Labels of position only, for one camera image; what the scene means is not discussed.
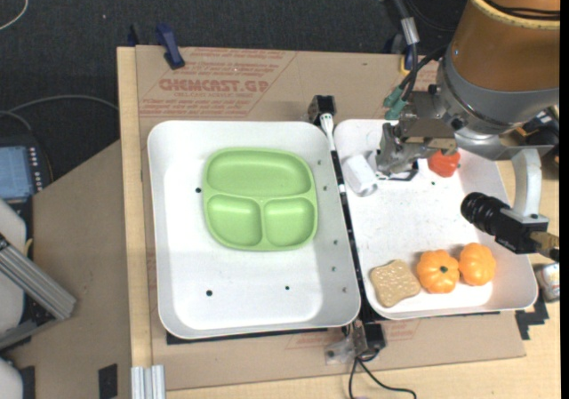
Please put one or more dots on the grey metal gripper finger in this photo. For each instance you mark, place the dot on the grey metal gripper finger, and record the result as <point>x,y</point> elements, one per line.
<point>395,155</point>
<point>438,144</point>

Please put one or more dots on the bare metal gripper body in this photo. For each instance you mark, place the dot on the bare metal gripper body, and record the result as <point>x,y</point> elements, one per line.
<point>424,122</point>

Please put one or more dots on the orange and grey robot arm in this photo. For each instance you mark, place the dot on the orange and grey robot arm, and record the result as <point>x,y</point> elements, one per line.
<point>507,42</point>

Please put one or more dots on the red toy pepper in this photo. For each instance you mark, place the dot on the red toy pepper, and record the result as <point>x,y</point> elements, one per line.
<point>444,164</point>

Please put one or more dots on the white plastic bottle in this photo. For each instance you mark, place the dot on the white plastic bottle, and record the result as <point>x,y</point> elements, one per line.
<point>359,175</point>

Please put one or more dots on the thin black and white rod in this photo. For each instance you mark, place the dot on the thin black and white rod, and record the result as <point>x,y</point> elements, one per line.
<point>342,193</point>

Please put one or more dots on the white plastic tray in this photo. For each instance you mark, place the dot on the white plastic tray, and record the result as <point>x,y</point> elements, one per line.
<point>413,224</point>
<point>249,290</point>

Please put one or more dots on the orange toy pumpkin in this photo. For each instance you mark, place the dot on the orange toy pumpkin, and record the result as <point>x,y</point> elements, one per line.
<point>478,264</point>
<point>438,273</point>

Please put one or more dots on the beige toy bread slice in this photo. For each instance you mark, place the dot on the beige toy bread slice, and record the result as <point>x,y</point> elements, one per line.
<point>393,284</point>

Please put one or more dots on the green divided plate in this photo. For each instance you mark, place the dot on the green divided plate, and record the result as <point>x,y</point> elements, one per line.
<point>258,197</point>

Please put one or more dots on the brown cardboard board red print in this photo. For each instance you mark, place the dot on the brown cardboard board red print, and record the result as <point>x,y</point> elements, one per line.
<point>249,366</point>

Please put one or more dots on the black cylinder on white bracket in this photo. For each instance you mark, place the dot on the black cylinder on white bracket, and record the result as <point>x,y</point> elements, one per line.
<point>511,221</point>

